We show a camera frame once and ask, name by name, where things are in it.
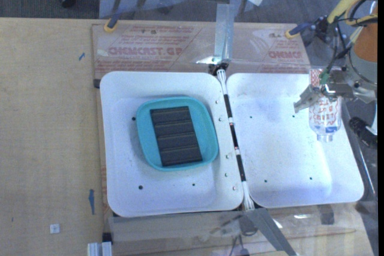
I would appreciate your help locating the clear plastic bottle red print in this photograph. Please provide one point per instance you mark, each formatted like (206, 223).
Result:
(325, 120)

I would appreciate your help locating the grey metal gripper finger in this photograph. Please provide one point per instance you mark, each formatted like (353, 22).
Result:
(315, 98)
(303, 100)

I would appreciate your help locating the dark grey ribbed block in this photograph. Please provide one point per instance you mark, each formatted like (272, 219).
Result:
(177, 136)

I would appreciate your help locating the teal plastic plate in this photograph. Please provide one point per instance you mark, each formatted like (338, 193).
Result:
(144, 126)

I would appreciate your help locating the black cylinder on white bracket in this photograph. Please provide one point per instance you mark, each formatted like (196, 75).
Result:
(361, 129)

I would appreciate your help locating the thin black and white rod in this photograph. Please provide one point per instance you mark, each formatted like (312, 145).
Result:
(232, 126)

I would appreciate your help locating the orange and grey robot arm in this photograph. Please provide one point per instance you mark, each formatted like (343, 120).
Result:
(366, 42)

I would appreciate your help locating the white plastic tray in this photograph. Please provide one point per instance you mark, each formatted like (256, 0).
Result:
(282, 153)
(168, 192)

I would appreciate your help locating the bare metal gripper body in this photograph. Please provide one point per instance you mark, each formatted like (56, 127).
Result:
(340, 85)

